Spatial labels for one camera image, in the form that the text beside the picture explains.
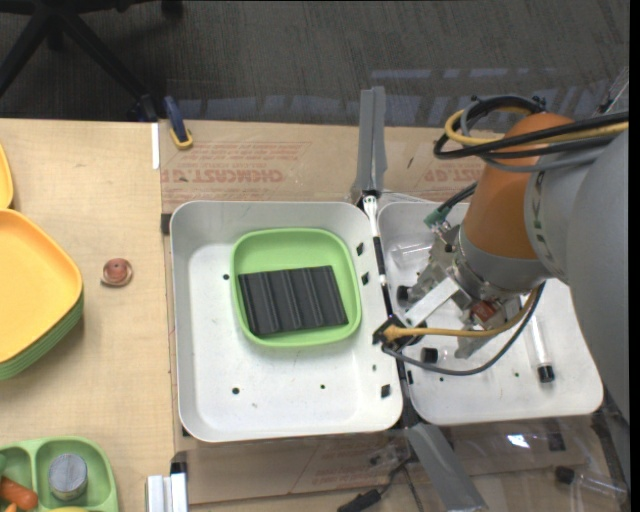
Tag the brown cardboard board red print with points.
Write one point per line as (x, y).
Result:
(225, 165)

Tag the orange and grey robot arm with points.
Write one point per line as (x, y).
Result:
(505, 210)

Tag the clear plastic vial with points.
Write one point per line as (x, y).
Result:
(407, 252)

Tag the small grey can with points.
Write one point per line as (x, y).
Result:
(67, 475)

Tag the black cylinder on white bracket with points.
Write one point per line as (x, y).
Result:
(430, 301)

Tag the black ribbed block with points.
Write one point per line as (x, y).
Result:
(292, 300)

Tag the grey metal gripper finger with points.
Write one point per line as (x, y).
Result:
(469, 344)
(427, 285)

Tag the yellow plate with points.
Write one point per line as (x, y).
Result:
(30, 285)
(4, 180)

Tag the green square plate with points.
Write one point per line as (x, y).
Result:
(295, 250)

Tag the white plastic tray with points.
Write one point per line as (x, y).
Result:
(280, 390)
(500, 400)

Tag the green divided plate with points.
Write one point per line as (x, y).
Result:
(100, 475)

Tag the clear vial with black cap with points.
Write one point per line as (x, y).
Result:
(402, 292)
(540, 350)
(429, 355)

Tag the black office chair base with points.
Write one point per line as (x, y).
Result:
(75, 35)

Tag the brown round doughnut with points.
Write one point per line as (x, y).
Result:
(117, 271)

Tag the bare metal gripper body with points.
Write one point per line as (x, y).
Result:
(467, 292)

